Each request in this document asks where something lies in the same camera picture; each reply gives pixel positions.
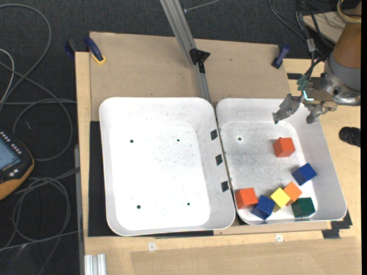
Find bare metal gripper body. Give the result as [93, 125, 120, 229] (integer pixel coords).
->
[300, 65, 361, 112]

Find red-orange cube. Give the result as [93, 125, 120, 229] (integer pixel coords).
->
[234, 187, 259, 210]
[272, 136, 296, 158]

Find blue cube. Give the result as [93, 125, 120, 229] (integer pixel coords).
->
[251, 194, 276, 221]
[291, 162, 318, 187]

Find white plastic tray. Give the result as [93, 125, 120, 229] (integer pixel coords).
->
[98, 96, 237, 237]
[214, 97, 348, 226]

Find orange cube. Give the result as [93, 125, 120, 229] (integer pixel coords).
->
[282, 180, 303, 207]

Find yellow cube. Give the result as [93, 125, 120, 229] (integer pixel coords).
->
[269, 187, 292, 213]

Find green cube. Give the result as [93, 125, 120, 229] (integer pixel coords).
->
[290, 197, 317, 219]

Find brown cardboard board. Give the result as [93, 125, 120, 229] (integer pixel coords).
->
[89, 31, 331, 236]

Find black cylinder on white bracket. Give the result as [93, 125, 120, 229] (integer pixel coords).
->
[338, 126, 361, 148]

